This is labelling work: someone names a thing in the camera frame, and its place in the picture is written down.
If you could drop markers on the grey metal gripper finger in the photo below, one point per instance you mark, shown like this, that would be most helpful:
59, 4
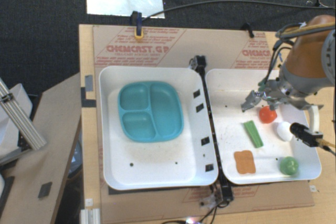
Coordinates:
274, 105
250, 101

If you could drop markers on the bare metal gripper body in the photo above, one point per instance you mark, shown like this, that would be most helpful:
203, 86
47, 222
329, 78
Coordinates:
282, 91

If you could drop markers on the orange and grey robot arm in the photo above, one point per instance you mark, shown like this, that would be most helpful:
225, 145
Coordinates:
304, 60

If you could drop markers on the red toy tomato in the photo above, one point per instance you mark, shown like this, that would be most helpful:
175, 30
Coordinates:
267, 115

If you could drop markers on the white toy egg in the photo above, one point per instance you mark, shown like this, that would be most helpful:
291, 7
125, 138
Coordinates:
283, 131

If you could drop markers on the green toy celery stick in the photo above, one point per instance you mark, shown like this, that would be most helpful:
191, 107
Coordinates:
253, 134

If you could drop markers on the white plastic tray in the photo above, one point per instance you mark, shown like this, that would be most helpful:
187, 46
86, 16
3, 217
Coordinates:
152, 165
236, 136

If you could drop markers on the thin black rod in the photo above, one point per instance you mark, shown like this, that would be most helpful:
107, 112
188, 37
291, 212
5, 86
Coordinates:
211, 118

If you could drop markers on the orange toy biscuit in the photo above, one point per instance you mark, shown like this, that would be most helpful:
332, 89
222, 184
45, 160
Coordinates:
244, 162

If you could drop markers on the green toy pepper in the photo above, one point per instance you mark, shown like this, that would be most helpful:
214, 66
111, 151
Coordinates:
288, 165

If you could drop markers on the teal divided plate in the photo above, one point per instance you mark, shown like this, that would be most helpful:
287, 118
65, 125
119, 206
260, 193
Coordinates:
157, 110

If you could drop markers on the brown cardboard board red print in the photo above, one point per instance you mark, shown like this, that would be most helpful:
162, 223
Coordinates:
168, 47

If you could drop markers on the black cylinder on white bracket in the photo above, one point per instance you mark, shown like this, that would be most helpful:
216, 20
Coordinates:
304, 133

